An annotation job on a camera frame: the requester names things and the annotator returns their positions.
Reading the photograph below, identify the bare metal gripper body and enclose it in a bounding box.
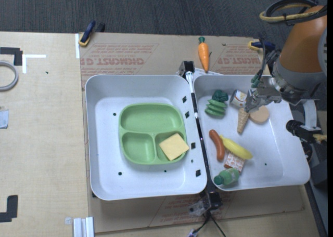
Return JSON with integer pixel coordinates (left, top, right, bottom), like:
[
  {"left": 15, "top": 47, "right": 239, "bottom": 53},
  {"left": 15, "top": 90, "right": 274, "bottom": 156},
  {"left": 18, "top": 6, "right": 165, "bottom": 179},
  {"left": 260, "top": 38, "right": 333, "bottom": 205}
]
[{"left": 248, "top": 75, "right": 290, "bottom": 103}]

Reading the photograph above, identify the small white and orange can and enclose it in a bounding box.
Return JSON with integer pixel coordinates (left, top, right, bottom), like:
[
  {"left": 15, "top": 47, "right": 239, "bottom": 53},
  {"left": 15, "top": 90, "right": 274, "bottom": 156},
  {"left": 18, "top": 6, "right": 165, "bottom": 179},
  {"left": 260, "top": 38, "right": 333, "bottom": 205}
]
[{"left": 229, "top": 89, "right": 248, "bottom": 108}]

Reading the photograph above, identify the round tan biscuit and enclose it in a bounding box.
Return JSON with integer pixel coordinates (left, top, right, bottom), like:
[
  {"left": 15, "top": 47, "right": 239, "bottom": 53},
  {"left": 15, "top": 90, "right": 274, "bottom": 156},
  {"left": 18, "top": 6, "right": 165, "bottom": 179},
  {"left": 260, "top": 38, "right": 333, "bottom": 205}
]
[{"left": 249, "top": 105, "right": 270, "bottom": 124}]

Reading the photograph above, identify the tan ice cream cone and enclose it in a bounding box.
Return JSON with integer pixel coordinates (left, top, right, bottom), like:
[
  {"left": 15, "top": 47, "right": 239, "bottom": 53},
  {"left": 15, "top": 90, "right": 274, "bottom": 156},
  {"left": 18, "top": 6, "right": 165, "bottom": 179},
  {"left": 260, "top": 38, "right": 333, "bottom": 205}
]
[{"left": 236, "top": 107, "right": 251, "bottom": 135}]

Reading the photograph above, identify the green toy lettuce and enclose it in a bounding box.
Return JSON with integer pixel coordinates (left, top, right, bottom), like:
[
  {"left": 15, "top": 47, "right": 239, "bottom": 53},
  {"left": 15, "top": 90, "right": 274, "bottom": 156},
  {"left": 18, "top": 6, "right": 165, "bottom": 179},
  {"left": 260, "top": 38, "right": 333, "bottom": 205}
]
[{"left": 204, "top": 89, "right": 229, "bottom": 118}]

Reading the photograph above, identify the yellow banana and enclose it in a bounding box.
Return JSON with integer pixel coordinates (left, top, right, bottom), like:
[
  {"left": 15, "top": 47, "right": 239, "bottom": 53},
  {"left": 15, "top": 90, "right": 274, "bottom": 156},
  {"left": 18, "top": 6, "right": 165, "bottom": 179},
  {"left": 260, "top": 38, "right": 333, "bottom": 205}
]
[{"left": 219, "top": 134, "right": 254, "bottom": 161}]

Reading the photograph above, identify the orange sausage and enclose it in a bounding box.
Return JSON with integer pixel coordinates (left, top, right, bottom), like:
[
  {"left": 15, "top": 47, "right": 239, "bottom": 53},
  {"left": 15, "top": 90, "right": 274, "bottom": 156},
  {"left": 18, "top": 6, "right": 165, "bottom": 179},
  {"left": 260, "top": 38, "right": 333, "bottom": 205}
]
[{"left": 209, "top": 129, "right": 226, "bottom": 162}]

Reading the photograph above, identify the white plastic tray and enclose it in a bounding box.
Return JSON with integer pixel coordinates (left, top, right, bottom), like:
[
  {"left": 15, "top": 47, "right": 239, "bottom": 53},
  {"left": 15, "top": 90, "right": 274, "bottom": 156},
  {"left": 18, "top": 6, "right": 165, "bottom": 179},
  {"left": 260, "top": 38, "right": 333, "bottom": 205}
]
[
  {"left": 85, "top": 74, "right": 208, "bottom": 201},
  {"left": 193, "top": 74, "right": 311, "bottom": 192}
]

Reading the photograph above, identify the thin black and white rod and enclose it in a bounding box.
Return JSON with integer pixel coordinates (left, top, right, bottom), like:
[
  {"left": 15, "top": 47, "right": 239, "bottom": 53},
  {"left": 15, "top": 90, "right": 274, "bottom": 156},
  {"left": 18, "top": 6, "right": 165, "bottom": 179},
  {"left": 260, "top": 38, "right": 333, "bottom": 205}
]
[{"left": 185, "top": 71, "right": 212, "bottom": 195}]

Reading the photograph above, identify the orange and white carton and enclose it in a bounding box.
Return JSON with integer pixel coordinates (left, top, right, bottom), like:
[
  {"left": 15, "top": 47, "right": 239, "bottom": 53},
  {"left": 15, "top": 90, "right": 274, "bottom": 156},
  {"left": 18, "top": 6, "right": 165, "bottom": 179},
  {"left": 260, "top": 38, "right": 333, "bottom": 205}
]
[{"left": 223, "top": 151, "right": 246, "bottom": 173}]

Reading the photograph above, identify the orange carrot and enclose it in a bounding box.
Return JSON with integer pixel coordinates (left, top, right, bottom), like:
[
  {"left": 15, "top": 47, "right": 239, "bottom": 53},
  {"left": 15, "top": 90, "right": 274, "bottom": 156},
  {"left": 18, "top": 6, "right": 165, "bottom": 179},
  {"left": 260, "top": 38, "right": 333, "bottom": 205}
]
[{"left": 198, "top": 36, "right": 212, "bottom": 73}]

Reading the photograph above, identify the green plastic bottle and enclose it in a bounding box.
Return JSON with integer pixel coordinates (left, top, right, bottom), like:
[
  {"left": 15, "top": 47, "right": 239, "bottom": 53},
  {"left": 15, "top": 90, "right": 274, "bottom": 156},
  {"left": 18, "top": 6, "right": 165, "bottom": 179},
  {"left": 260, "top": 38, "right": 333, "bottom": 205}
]
[{"left": 213, "top": 167, "right": 241, "bottom": 187}]

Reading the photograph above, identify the yellow cheese slice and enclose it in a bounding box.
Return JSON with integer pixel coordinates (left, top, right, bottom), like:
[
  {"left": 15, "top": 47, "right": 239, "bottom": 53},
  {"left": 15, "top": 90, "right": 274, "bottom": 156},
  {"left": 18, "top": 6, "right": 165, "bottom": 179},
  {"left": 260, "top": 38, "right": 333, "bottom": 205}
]
[{"left": 158, "top": 133, "right": 190, "bottom": 162}]

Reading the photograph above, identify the green divided plate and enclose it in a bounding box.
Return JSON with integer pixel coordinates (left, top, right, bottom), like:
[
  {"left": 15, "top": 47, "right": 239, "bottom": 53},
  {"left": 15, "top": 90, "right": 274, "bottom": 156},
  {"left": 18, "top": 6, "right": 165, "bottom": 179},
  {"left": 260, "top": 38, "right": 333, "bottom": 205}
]
[{"left": 118, "top": 103, "right": 189, "bottom": 165}]

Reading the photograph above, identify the brown cardboard board red print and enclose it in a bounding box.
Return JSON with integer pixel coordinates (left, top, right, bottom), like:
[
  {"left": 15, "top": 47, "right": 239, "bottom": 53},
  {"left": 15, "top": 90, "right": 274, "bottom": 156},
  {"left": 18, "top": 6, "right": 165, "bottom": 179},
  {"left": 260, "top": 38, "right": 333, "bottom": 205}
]
[{"left": 79, "top": 32, "right": 305, "bottom": 234}]

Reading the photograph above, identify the grey tape roll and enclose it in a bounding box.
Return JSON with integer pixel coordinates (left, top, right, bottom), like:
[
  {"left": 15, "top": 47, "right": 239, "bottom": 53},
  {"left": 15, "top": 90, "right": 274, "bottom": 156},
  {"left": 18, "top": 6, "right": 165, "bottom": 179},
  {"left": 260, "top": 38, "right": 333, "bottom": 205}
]
[{"left": 0, "top": 60, "right": 19, "bottom": 92}]

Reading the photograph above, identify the black cylinder on white bracket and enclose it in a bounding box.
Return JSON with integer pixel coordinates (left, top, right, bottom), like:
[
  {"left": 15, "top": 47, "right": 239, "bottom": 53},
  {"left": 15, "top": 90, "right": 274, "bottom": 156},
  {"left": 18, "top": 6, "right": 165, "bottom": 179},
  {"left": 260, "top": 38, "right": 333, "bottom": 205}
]
[{"left": 286, "top": 99, "right": 323, "bottom": 141}]

